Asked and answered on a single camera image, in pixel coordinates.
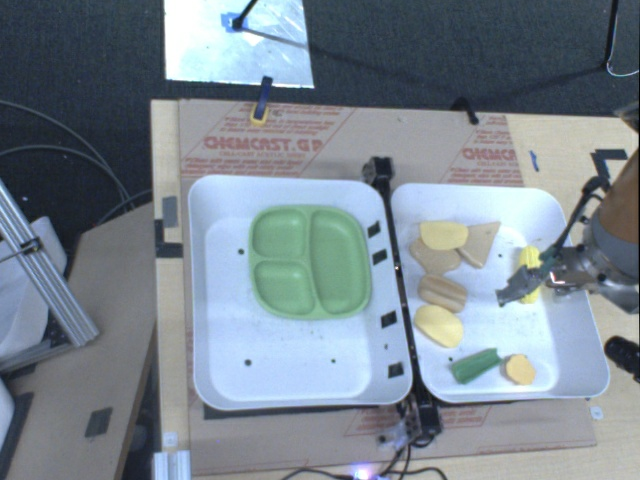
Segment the wooden table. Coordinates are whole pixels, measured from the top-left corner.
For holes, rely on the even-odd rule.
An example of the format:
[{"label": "wooden table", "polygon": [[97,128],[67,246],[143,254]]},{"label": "wooden table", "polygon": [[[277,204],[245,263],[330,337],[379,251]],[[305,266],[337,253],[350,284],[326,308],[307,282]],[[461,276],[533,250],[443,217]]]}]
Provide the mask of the wooden table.
[{"label": "wooden table", "polygon": [[[155,219],[160,222],[163,219],[163,205],[167,201],[173,201],[180,208],[178,109],[178,102],[175,101],[152,103],[154,212]],[[375,119],[377,112],[382,115],[393,111],[368,112]],[[428,120],[437,114],[425,111],[419,118]],[[552,194],[561,203],[565,214],[573,209],[585,181],[595,174],[590,156],[593,151],[624,149],[630,156],[638,146],[637,135],[617,118],[507,115],[506,119],[524,185],[541,188]],[[536,155],[537,170],[532,163],[531,151]],[[615,177],[623,162],[608,162],[607,165]],[[181,226],[178,220],[175,225],[165,227],[164,241],[181,243]],[[577,231],[573,236],[574,243],[577,243]],[[175,452],[190,447],[182,258],[170,257],[170,254],[158,258],[156,279],[163,451]],[[629,316],[599,296],[591,296],[591,303],[603,341],[620,335],[638,342],[638,315]],[[638,390],[638,384],[628,373],[612,365],[608,390],[589,402],[592,407],[601,409],[603,414],[601,420],[594,422],[596,447],[416,460],[411,469],[425,465],[437,466],[452,480],[635,478],[640,470],[640,458],[635,453],[635,444],[640,438],[640,412],[636,406]],[[247,449],[245,453],[250,456],[251,450]],[[346,473],[352,471],[348,467],[322,469]],[[210,478],[275,480],[286,473],[271,471]],[[434,477],[424,474],[415,478]]]},{"label": "wooden table", "polygon": [[151,205],[82,236],[69,287],[100,335],[7,383],[33,394],[8,480],[121,478],[155,354],[153,260]]}]

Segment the tan bread slice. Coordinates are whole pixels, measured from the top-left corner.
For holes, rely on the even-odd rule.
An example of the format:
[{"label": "tan bread slice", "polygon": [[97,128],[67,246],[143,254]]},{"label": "tan bread slice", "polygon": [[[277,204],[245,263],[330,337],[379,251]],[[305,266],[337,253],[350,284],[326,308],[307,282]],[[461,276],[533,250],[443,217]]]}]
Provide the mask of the tan bread slice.
[{"label": "tan bread slice", "polygon": [[420,223],[420,238],[427,247],[436,251],[449,251],[462,247],[469,229],[459,222],[430,220]]},{"label": "tan bread slice", "polygon": [[417,238],[410,246],[409,252],[415,260],[422,265],[427,274],[444,274],[450,270],[455,270],[460,266],[462,260],[455,251],[434,251],[424,245],[424,242]]},{"label": "tan bread slice", "polygon": [[420,306],[413,323],[433,341],[447,348],[457,347],[464,335],[460,319],[440,306]]},{"label": "tan bread slice", "polygon": [[426,275],[418,285],[418,295],[425,302],[459,313],[467,303],[467,289],[442,276]]},{"label": "tan bread slice", "polygon": [[462,259],[472,267],[484,267],[499,229],[499,222],[469,226],[467,242],[462,247],[458,247],[458,252]]},{"label": "tan bread slice", "polygon": [[528,386],[533,384],[536,378],[536,369],[524,354],[515,354],[505,363],[507,377],[516,384]]}]

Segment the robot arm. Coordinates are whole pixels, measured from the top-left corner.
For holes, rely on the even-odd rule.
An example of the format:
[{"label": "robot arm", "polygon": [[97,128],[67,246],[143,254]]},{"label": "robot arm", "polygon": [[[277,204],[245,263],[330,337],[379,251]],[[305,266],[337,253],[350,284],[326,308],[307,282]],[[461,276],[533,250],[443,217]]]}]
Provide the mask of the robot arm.
[{"label": "robot arm", "polygon": [[[620,117],[638,131],[637,103]],[[545,283],[560,295],[575,290],[599,293],[627,313],[638,313],[638,151],[610,188],[605,182],[596,177],[585,185],[567,228],[540,255],[542,265],[535,269],[521,267],[506,288],[496,291],[501,306]],[[598,188],[606,191],[604,199],[590,219],[581,218],[586,203],[597,197],[594,192]],[[579,218],[586,224],[583,242],[564,247]]]}]

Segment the green plate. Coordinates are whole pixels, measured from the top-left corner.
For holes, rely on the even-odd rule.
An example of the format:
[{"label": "green plate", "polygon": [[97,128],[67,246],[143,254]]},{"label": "green plate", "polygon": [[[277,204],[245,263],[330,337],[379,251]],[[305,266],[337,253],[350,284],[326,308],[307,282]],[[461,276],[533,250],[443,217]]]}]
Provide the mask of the green plate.
[{"label": "green plate", "polygon": [[329,206],[277,206],[249,237],[251,284],[271,313],[299,319],[351,316],[371,296],[369,255],[358,221]]}]

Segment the black cord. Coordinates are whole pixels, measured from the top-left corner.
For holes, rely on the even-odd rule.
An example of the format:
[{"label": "black cord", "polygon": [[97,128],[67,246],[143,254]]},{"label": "black cord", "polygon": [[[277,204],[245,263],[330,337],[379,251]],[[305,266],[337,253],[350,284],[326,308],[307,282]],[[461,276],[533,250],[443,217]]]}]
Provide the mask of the black cord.
[{"label": "black cord", "polygon": [[296,469],[294,472],[289,473],[285,477],[282,477],[281,480],[289,480],[290,478],[293,478],[294,476],[297,476],[300,473],[312,473],[314,475],[320,475],[326,478],[333,478],[335,480],[353,480],[353,476],[351,475],[334,475],[333,473],[327,473],[326,471],[321,471],[319,469],[311,469],[311,468]]},{"label": "black cord", "polygon": [[13,155],[15,153],[22,153],[25,151],[55,151],[57,153],[63,153],[65,155],[74,155],[79,158],[82,158],[86,162],[89,162],[90,164],[94,165],[95,167],[103,171],[116,184],[116,186],[118,187],[118,191],[121,193],[121,197],[126,194],[127,197],[124,198],[123,201],[131,197],[129,196],[127,189],[124,187],[122,182],[113,174],[113,171],[111,169],[106,167],[104,164],[102,164],[95,158],[85,153],[82,153],[81,151],[76,151],[75,149],[65,148],[62,146],[49,146],[46,144],[34,144],[32,146],[18,146],[15,148],[0,151],[0,157]]},{"label": "black cord", "polygon": [[389,471],[390,474],[392,475],[406,475],[406,476],[410,476],[410,475],[419,475],[421,473],[436,473],[437,475],[440,476],[441,480],[449,480],[447,478],[447,475],[444,474],[444,472],[440,469],[440,468],[434,468],[434,467],[428,467],[428,468],[421,468],[421,469],[414,469],[413,471]]},{"label": "black cord", "polygon": [[[107,163],[107,161],[104,159],[104,157],[98,152],[98,150],[96,148],[94,148],[87,139],[82,137],[78,132],[76,132],[76,131],[72,130],[71,128],[69,128],[67,125],[61,123],[60,121],[58,121],[57,119],[54,119],[51,116],[48,116],[47,114],[45,114],[43,112],[39,112],[38,110],[32,109],[32,108],[27,107],[25,105],[20,105],[19,103],[13,103],[12,101],[0,100],[0,105],[3,105],[5,107],[9,107],[9,108],[12,108],[12,109],[15,109],[15,110],[20,110],[22,112],[26,112],[27,114],[31,114],[33,116],[36,116],[36,117],[40,118],[40,119],[43,119],[43,120],[53,124],[54,126],[57,126],[61,130],[65,131],[66,133],[68,133],[69,135],[74,137],[76,140],[78,140],[80,143],[82,143],[89,151],[91,151],[95,155],[95,157],[98,159],[98,162],[105,168],[105,170],[107,171],[107,174],[109,174],[109,176],[111,176],[113,178],[116,178],[116,175],[114,174],[113,169],[111,169],[111,166]],[[129,192],[127,192],[127,189],[124,188],[124,186],[122,186],[122,183],[120,183],[118,185],[118,191],[120,192],[120,196],[121,196],[122,200],[130,197]]]},{"label": "black cord", "polygon": [[400,477],[398,478],[398,480],[402,480],[404,478],[404,475],[407,474],[407,471],[409,470],[410,462],[411,462],[411,445],[407,446],[407,458],[405,459],[404,468],[402,469],[402,473],[400,473]]},{"label": "black cord", "polygon": [[404,448],[400,448],[396,452],[393,459],[391,459],[391,462],[389,463],[389,465],[386,468],[384,468],[380,473],[378,473],[378,476],[387,476],[389,472],[393,469],[393,466],[395,466],[400,460],[400,457],[402,456],[402,452],[404,452],[404,450],[405,450]]},{"label": "black cord", "polygon": [[433,439],[435,438],[435,436],[431,436],[429,439],[427,439],[426,441],[420,441],[420,439],[416,439],[411,446],[413,446],[414,448],[426,448],[427,446],[429,446],[432,442]]},{"label": "black cord", "polygon": [[132,195],[129,199],[127,199],[125,201],[122,201],[119,205],[114,206],[113,208],[111,208],[111,210],[109,210],[107,213],[105,213],[100,219],[98,219],[98,221],[96,221],[96,226],[104,224],[118,210],[121,210],[122,208],[127,206],[129,203],[135,201],[136,199],[138,199],[140,197],[146,196],[148,194],[151,194],[151,189],[143,190],[142,192],[138,192],[137,194]]}]

